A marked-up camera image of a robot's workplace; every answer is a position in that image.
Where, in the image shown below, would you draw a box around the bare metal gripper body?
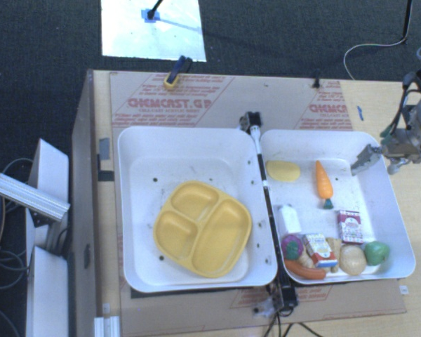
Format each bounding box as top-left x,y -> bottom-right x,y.
381,117 -> 421,164

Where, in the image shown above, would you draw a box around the white plastic tray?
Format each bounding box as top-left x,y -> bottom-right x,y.
117,125 -> 279,293
259,128 -> 417,286

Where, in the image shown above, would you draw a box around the orange carrot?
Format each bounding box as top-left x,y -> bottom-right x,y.
314,159 -> 335,211

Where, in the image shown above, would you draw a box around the red and white carton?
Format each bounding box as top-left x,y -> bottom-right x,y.
337,209 -> 365,245

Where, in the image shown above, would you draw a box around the yellow oval biscuit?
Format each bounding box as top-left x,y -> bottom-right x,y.
265,159 -> 302,183

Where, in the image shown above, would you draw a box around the tan bread stick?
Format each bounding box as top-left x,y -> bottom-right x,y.
325,237 -> 344,274

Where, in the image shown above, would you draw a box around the green pepper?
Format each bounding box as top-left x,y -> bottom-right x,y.
363,240 -> 391,267

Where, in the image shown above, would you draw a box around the orange and white carton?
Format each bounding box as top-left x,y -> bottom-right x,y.
302,233 -> 339,269

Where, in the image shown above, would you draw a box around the beige potato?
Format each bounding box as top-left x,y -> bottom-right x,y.
338,244 -> 368,277

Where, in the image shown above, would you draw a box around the thin black and white rod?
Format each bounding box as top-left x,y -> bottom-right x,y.
250,124 -> 289,294

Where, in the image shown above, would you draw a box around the brown cardboard board red print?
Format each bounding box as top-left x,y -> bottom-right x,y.
109,71 -> 408,330

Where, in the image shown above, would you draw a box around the purple and green grapes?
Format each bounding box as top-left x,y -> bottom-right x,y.
280,234 -> 305,261

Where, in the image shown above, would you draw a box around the tan knobbly root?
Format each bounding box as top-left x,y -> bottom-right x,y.
298,246 -> 316,270

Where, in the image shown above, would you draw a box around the orange sausage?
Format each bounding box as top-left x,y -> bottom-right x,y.
283,258 -> 328,282

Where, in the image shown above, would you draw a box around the yellow divided plate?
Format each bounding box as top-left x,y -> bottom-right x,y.
152,180 -> 253,279

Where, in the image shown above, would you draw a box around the black block with thin wires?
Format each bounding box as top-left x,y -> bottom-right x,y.
239,111 -> 264,131
272,282 -> 299,312

